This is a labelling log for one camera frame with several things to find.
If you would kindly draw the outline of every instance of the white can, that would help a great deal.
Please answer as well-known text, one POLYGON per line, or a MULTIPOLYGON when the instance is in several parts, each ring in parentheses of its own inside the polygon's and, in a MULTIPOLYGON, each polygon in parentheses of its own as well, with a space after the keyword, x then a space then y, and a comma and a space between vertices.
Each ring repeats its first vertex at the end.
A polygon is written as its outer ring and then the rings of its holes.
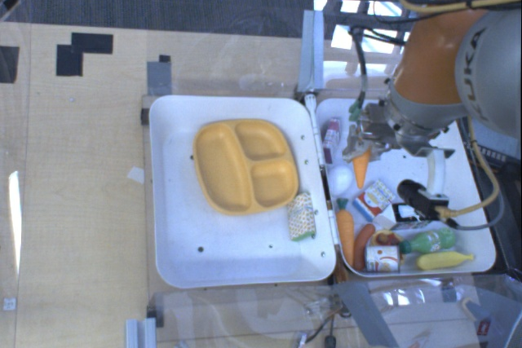
POLYGON ((373 273, 392 273, 400 269, 400 251, 395 245, 367 246, 366 270, 373 273))

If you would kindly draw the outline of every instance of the toy bottle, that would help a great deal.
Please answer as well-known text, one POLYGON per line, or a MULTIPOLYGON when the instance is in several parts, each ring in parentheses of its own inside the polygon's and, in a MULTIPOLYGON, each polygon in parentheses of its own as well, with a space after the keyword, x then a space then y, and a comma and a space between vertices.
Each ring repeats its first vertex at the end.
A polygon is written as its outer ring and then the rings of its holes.
POLYGON ((426 231, 417 234, 412 240, 403 240, 399 247, 401 253, 434 253, 455 245, 455 233, 448 227, 437 231, 426 231))

